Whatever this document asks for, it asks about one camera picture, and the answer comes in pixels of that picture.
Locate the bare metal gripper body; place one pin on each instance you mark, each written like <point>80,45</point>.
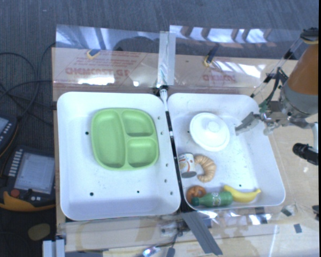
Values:
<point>276,115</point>

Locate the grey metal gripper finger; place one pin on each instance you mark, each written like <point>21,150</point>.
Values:
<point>247,123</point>
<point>270,129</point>

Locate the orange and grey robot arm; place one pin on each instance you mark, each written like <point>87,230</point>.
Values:
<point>303,74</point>

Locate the white lidded bowl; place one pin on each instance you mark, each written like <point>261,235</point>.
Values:
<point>210,131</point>

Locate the white plastic tray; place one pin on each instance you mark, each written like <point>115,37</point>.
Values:
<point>77,157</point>
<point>246,165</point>

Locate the brown cardboard board, red print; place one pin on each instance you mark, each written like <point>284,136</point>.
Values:
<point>291,175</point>

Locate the tan toy croissant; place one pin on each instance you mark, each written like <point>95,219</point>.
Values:
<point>209,167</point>

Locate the yellow banana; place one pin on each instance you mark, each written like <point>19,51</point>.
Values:
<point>242,195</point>

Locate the small white can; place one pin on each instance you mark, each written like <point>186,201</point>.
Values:
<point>187,165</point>

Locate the thin black and white rod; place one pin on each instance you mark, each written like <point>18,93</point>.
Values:
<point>169,119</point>

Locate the green plastic bottle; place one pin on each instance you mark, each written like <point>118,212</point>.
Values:
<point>214,199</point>

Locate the brown toy pretzel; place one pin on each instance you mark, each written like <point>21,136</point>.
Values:
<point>192,191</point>

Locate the green divided plate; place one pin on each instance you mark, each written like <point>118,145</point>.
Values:
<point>108,138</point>

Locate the black cylinder on white bracket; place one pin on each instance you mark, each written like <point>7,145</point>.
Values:
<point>305,151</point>

